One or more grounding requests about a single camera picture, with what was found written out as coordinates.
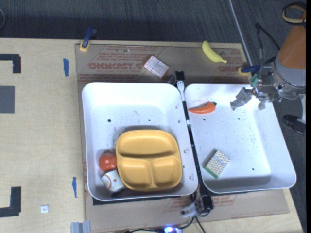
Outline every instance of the orange carrot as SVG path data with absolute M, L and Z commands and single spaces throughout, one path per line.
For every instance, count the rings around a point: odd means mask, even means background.
M 195 107 L 195 108 L 190 108 L 188 109 L 192 113 L 197 113 L 197 114 L 206 114 L 213 112 L 216 109 L 216 103 L 209 102 L 204 106 L 201 107 Z

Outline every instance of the banana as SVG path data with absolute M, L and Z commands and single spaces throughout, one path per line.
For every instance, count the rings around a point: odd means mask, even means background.
M 227 60 L 224 60 L 221 56 L 214 52 L 214 50 L 210 47 L 207 41 L 203 41 L 202 43 L 203 53 L 213 62 L 224 62 L 227 63 Z

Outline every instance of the can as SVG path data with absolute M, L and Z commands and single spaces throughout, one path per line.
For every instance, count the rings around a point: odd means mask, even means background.
M 116 194 L 125 189 L 125 186 L 123 185 L 116 169 L 106 172 L 102 176 L 102 181 L 104 182 L 105 187 L 107 188 L 107 190 L 111 195 Z

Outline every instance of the wooden table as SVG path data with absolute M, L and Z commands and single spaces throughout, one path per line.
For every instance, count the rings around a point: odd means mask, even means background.
M 22 62 L 22 73 L 13 74 L 12 61 L 0 61 L 0 85 L 15 87 L 15 113 L 0 113 L 0 208 L 9 206 L 11 187 L 21 186 L 22 190 L 21 213 L 0 218 L 0 232 L 64 233 L 70 232 L 71 222 L 86 219 L 84 196 L 73 198 L 71 185 L 72 177 L 83 180 L 74 48 L 80 42 L 0 39 L 0 53 L 19 54 Z M 70 66 L 67 77 L 64 58 Z M 81 182 L 77 192 L 84 194 Z M 209 233 L 302 232 L 289 190 L 284 194 L 288 214 L 206 222 L 203 226 Z M 49 213 L 40 211 L 45 204 Z M 184 232 L 201 231 L 198 224 L 192 224 Z

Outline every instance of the yellow divided tray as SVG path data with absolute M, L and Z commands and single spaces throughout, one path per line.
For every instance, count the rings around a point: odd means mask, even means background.
M 175 138 L 162 130 L 132 130 L 116 144 L 119 176 L 134 191 L 161 191 L 177 186 L 182 177 Z

